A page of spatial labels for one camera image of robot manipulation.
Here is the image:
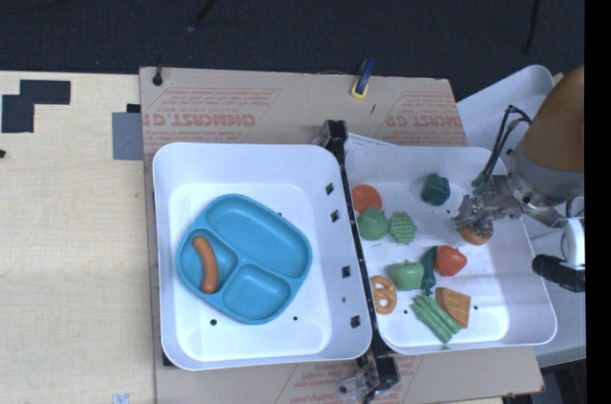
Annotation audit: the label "white plastic tray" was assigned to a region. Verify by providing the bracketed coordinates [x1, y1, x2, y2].
[152, 141, 374, 372]
[344, 145, 559, 356]

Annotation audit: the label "light green apple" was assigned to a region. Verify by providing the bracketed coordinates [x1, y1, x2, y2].
[387, 259, 426, 292]

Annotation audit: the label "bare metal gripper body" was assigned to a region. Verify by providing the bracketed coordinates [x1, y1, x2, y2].
[473, 174, 571, 229]

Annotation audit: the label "orange pretzel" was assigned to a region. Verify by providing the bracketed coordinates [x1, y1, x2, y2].
[369, 274, 398, 316]

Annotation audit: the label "dark green pepper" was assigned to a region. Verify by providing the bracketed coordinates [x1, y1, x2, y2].
[419, 172, 453, 206]

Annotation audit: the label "thin black rod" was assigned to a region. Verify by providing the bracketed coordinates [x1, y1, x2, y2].
[332, 138, 386, 363]

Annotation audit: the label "green grapes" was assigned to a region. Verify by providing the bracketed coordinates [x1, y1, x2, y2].
[388, 210, 418, 245]

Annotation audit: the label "blue divided plate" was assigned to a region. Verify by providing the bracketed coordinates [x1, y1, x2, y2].
[175, 193, 314, 327]

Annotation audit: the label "orange waffle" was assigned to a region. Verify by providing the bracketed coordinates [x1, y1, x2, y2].
[434, 286, 473, 330]

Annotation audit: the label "orange sausage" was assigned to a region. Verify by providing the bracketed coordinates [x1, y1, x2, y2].
[192, 234, 221, 295]

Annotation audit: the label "orange round slice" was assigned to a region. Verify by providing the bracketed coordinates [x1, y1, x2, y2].
[350, 183, 384, 216]

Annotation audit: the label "black cylinder on white bracket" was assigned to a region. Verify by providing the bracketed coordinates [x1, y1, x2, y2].
[531, 196, 586, 294]

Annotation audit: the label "brown cardboard board red print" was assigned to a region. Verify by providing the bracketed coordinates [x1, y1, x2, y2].
[137, 66, 547, 404]

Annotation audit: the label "red pepper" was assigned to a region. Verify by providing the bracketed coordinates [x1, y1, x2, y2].
[432, 244, 469, 278]

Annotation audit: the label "green pear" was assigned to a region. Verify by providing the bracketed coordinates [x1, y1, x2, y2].
[356, 206, 390, 243]

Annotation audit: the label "green asparagus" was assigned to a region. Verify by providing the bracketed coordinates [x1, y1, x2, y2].
[411, 293, 463, 345]

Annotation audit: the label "orange doughnut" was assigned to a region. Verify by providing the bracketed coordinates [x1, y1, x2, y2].
[457, 220, 495, 246]

